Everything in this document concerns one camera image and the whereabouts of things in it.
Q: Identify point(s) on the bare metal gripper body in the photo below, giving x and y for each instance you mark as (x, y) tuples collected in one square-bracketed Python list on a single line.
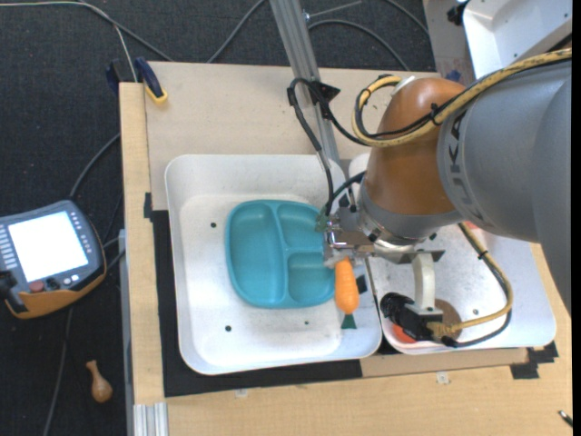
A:
[(354, 225)]

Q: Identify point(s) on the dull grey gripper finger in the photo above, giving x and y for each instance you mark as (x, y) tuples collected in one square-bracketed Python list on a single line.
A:
[(336, 241), (361, 250)]

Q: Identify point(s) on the orange toy carrot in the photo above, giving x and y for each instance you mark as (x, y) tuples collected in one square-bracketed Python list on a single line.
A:
[(347, 286)]

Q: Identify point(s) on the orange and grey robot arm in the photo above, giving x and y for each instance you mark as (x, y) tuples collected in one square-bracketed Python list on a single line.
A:
[(499, 152)]

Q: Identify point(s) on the blue divided plate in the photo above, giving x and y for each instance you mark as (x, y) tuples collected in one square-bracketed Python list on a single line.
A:
[(263, 252)]

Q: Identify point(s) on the orange round toy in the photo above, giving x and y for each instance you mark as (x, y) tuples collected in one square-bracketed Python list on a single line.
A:
[(400, 333)]

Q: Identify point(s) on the white plastic tray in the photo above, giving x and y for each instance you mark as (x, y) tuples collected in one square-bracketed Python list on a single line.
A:
[(458, 280), (204, 266)]

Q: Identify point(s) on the brown round biscuit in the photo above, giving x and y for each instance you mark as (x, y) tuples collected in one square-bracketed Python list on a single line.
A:
[(450, 316)]

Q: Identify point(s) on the pale flat board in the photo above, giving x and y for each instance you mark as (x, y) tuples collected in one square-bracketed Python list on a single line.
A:
[(227, 116)]

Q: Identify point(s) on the brown toy drumstick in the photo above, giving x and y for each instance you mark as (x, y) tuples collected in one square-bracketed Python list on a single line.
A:
[(99, 383)]

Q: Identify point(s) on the black cylinder on white bracket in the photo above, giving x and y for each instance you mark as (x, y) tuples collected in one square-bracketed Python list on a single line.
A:
[(408, 317)]

